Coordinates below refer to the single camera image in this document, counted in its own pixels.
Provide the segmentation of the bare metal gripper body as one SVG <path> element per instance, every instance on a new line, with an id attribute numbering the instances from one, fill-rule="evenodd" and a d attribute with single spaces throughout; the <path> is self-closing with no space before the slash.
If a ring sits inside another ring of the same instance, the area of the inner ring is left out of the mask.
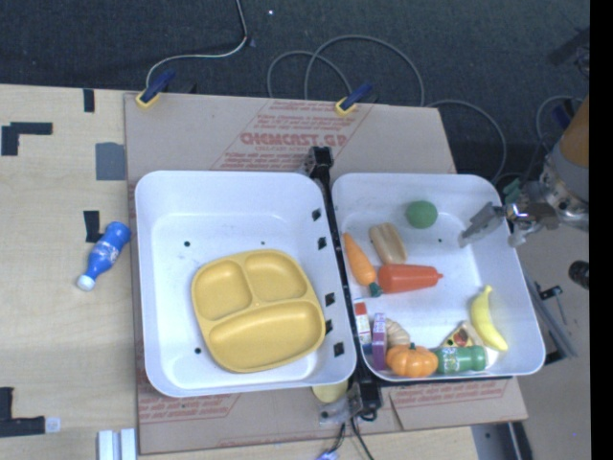
<path id="1" fill-rule="evenodd" d="M 565 224 L 589 231 L 588 203 L 569 191 L 561 181 L 553 184 L 530 181 L 521 185 L 514 180 L 502 193 L 508 206 L 508 219 L 520 230 L 554 230 Z"/>

